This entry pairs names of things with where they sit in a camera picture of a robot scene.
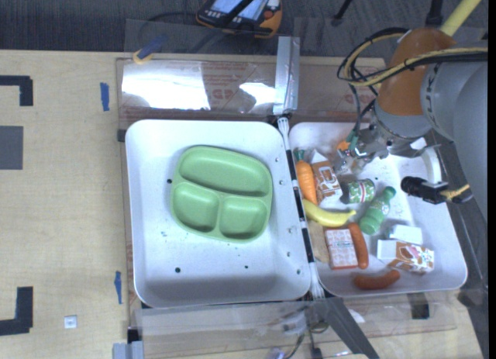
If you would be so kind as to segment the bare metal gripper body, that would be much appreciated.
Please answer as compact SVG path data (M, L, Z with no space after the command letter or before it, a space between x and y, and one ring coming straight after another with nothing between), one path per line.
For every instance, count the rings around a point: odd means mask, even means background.
M339 157L370 163L375 158L388 155L414 158L420 157L426 147L415 149L412 144L418 137L404 137L392 133L383 126L353 127L344 141L339 143Z

